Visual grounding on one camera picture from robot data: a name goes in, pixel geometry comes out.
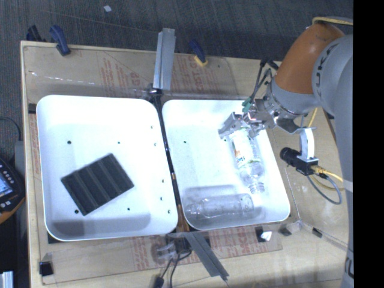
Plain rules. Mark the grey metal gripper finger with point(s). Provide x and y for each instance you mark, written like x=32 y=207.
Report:
x=254 y=130
x=231 y=124

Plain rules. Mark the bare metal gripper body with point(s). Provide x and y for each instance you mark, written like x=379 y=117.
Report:
x=265 y=114

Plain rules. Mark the clear plastic bottle with label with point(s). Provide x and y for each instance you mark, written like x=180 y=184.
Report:
x=246 y=154

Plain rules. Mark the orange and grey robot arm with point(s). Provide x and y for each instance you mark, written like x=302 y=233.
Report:
x=333 y=79

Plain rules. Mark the white plastic tray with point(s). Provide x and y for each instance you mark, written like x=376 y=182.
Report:
x=99 y=121
x=204 y=160

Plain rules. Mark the black ribbed rectangular insert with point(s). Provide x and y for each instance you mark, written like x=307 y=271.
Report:
x=97 y=184

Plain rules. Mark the brown cardboard board red print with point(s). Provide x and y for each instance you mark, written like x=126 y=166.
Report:
x=90 y=70

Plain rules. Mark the black cylinder on white bracket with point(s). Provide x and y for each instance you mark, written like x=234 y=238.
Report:
x=303 y=159

